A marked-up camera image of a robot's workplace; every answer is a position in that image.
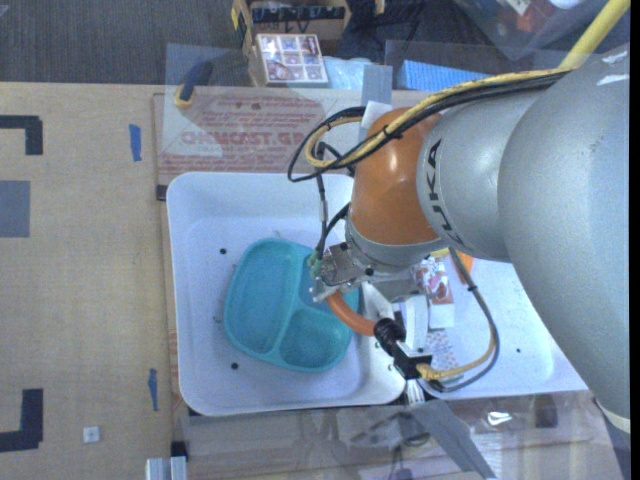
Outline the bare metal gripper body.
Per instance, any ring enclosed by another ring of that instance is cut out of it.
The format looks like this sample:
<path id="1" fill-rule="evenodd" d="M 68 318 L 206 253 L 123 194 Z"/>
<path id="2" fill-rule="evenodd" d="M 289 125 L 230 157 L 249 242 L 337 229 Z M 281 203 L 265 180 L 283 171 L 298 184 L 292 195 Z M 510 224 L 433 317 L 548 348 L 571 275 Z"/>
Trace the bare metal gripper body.
<path id="1" fill-rule="evenodd" d="M 401 300 L 417 291 L 413 269 L 426 258 L 420 245 L 383 245 L 353 241 L 331 246 L 325 253 L 313 287 L 339 286 L 341 294 L 374 285 L 389 301 Z"/>

